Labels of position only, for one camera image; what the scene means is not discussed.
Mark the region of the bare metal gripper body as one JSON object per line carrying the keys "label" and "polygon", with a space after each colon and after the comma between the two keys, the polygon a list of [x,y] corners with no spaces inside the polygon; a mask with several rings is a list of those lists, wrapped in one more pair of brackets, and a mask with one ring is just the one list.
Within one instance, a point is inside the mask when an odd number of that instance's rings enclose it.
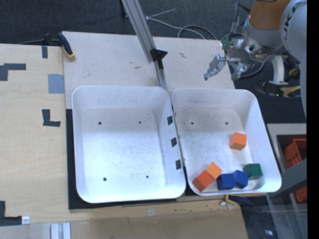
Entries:
{"label": "bare metal gripper body", "polygon": [[223,40],[225,59],[228,62],[264,62],[277,49],[261,44],[250,35],[229,35]]}

